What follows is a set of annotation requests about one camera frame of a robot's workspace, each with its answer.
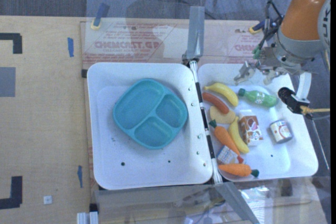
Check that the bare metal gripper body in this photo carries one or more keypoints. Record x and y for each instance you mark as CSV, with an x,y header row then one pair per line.
x,y
273,60

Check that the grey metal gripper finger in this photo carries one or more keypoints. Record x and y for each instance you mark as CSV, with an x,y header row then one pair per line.
x,y
244,74
270,76

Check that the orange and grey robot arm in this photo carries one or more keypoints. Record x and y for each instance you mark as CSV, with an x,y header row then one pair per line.
x,y
304,13

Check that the green plastic bottle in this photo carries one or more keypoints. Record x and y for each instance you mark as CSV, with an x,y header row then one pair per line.
x,y
260,98

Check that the yellow banana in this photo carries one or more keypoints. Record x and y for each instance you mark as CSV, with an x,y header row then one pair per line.
x,y
224,91
237,136

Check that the orange sausage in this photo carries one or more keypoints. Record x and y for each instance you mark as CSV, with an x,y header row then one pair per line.
x,y
216,102

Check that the yellow biscuit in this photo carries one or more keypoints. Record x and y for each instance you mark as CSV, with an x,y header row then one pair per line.
x,y
223,116

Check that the brown and white carton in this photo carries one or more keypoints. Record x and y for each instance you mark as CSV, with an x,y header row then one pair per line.
x,y
250,127

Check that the small white and orange can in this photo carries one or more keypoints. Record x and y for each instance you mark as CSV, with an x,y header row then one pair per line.
x,y
281,131

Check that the orange carrot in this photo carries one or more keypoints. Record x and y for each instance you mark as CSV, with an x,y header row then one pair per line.
x,y
225,136
236,169

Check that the white plastic tray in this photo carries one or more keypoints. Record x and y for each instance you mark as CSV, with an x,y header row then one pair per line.
x,y
147,126
275,154

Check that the small white and red packet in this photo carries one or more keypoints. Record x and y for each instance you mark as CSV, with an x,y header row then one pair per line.
x,y
227,156

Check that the brown cardboard board red print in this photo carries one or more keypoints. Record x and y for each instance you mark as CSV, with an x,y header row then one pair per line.
x,y
157,42

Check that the blue divided plate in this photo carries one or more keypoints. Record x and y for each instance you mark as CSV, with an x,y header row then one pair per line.
x,y
150,113

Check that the black cylinder on white bracket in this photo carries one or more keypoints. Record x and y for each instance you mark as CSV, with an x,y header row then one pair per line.
x,y
294,99

